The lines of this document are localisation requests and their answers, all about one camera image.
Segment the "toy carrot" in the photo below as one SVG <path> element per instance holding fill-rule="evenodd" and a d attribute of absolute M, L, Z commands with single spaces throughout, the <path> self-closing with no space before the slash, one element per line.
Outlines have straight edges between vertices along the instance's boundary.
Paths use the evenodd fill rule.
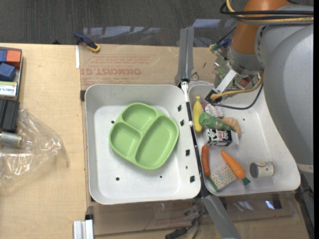
<path fill-rule="evenodd" d="M 231 155 L 229 155 L 227 152 L 221 150 L 220 151 L 221 155 L 223 156 L 225 162 L 231 170 L 233 170 L 234 174 L 236 175 L 237 178 L 243 179 L 244 185 L 247 185 L 250 183 L 250 180 L 246 178 L 246 171 L 244 168 L 237 162 L 236 159 L 234 159 Z"/>

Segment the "block box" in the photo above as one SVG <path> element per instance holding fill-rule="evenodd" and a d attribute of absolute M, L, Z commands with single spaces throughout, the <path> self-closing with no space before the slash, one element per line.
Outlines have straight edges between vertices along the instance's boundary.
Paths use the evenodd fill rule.
<path fill-rule="evenodd" d="M 20 80 L 23 63 L 22 49 L 0 46 L 0 63 L 6 63 L 10 66 L 15 67 L 15 76 L 12 79 L 11 77 L 8 81 L 2 79 L 2 81 L 7 81 L 8 84 L 12 82 L 12 85 L 14 85 L 14 91 L 0 92 L 0 99 L 9 99 L 17 101 L 20 90 Z"/>

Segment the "blue block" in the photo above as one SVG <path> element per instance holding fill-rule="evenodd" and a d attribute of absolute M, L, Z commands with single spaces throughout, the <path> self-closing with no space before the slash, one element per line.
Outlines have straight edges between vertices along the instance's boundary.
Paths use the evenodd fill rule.
<path fill-rule="evenodd" d="M 0 81 L 10 82 L 15 77 L 15 67 L 6 63 L 0 65 Z"/>
<path fill-rule="evenodd" d="M 0 63 L 6 62 L 6 50 L 0 50 Z"/>

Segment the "gray carpet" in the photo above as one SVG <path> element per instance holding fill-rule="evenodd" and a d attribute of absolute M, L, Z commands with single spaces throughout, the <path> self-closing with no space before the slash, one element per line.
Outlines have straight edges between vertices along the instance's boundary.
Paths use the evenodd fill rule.
<path fill-rule="evenodd" d="M 75 44 L 80 32 L 97 43 L 178 46 L 180 29 L 194 26 L 194 45 L 208 46 L 235 24 L 219 13 L 225 1 L 0 0 L 0 42 Z"/>

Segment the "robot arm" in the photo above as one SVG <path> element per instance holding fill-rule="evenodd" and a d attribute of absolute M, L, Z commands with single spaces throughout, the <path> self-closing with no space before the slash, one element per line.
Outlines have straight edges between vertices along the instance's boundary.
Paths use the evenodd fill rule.
<path fill-rule="evenodd" d="M 226 83 L 227 77 L 220 77 L 215 83 L 216 92 L 227 94 L 226 86 L 229 87 L 231 81 L 237 81 L 232 87 L 244 89 L 240 86 L 243 79 L 252 82 L 245 88 L 248 91 L 257 85 L 254 77 L 263 76 L 271 117 L 314 191 L 314 8 L 291 4 L 288 0 L 249 0 L 242 12 L 235 12 L 232 1 L 227 0 L 224 5 L 228 8 L 226 14 L 239 22 L 227 49 L 227 66 L 223 68 L 227 67 L 233 74 Z M 265 16 L 260 14 L 262 11 L 269 13 Z"/>

